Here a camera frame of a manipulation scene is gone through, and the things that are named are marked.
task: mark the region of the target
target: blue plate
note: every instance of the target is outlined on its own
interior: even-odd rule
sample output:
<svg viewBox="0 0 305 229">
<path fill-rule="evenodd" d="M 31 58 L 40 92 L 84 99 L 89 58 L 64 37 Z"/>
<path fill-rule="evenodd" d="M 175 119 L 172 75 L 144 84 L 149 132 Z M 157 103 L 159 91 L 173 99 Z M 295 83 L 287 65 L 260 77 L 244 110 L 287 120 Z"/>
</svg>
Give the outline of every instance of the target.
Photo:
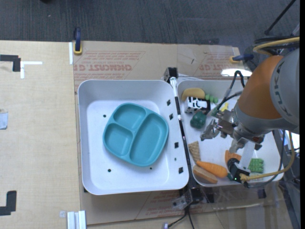
<svg viewBox="0 0 305 229">
<path fill-rule="evenodd" d="M 113 155 L 145 167 L 158 159 L 168 132 L 168 124 L 161 115 L 138 104 L 125 103 L 108 120 L 103 143 Z"/>
</svg>

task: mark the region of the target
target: clamp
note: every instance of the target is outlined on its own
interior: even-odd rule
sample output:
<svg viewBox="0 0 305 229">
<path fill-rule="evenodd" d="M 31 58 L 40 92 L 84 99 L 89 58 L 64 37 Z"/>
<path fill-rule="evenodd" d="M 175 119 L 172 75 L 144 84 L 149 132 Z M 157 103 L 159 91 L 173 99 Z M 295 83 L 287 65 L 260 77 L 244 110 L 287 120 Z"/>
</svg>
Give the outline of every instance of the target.
<svg viewBox="0 0 305 229">
<path fill-rule="evenodd" d="M 75 40 L 73 53 L 76 55 L 80 55 L 82 53 L 82 49 L 81 49 L 81 29 L 79 27 L 75 27 L 73 37 Z"/>
</svg>

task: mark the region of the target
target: toy carrot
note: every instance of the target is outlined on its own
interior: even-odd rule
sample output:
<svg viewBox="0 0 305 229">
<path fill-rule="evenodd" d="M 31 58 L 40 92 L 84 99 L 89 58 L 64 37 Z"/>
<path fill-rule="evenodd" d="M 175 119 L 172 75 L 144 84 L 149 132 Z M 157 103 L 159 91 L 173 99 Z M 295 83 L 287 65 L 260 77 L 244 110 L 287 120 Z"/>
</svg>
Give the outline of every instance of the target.
<svg viewBox="0 0 305 229">
<path fill-rule="evenodd" d="M 197 161 L 196 164 L 201 168 L 211 172 L 217 177 L 224 178 L 228 175 L 227 169 L 221 165 L 217 165 L 210 162 L 204 162 L 204 161 Z"/>
</svg>

